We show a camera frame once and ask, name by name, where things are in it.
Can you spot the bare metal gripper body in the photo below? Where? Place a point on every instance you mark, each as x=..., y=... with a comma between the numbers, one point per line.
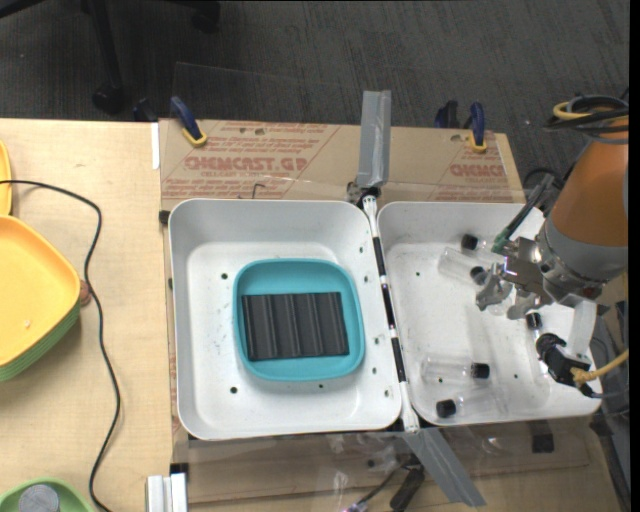
x=525, y=262

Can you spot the black ribbed insert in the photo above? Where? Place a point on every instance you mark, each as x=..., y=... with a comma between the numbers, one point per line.
x=295, y=325

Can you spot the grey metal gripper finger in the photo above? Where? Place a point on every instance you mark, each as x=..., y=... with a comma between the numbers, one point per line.
x=492, y=290
x=522, y=306

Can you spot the white plastic tray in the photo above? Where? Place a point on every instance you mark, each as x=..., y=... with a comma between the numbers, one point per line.
x=210, y=325
x=440, y=320

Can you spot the black office chair base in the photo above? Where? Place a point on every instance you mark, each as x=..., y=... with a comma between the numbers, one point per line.
x=107, y=60

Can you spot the clear bottle with black cap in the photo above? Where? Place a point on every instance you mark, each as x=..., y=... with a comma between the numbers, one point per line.
x=470, y=242
x=455, y=262
x=450, y=369
x=446, y=408
x=534, y=320

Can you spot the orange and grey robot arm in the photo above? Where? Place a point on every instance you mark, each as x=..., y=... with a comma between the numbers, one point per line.
x=592, y=200

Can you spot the brown cardboard board red print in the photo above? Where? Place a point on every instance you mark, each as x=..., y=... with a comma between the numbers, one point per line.
x=320, y=155

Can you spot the yellow plate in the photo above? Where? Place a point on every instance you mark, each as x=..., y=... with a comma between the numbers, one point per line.
x=30, y=285
x=4, y=175

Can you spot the black cylinder on white bracket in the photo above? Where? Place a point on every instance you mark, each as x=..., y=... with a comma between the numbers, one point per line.
x=557, y=357

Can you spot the thin black and white rod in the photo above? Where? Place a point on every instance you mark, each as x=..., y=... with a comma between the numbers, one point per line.
x=382, y=270

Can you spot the brown round biscuit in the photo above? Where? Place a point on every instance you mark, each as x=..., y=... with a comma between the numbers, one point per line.
x=86, y=295

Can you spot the grey cylinder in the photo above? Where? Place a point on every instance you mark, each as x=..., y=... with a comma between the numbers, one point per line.
x=39, y=500

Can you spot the green plate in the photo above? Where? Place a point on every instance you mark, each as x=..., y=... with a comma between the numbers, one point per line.
x=75, y=497
x=35, y=367

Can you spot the teal plate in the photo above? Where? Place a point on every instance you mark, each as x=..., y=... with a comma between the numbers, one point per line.
x=300, y=275

